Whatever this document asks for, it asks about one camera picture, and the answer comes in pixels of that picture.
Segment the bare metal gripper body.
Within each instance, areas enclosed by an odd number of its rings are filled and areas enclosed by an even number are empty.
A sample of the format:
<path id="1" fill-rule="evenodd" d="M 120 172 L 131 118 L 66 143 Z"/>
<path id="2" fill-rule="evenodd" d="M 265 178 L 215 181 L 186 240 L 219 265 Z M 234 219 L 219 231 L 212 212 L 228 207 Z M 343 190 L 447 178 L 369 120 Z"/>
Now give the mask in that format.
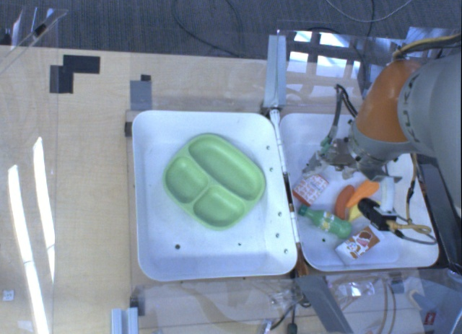
<path id="1" fill-rule="evenodd" d="M 339 169 L 357 166 L 356 154 L 351 151 L 349 138 L 337 138 L 321 145 L 321 161 Z"/>

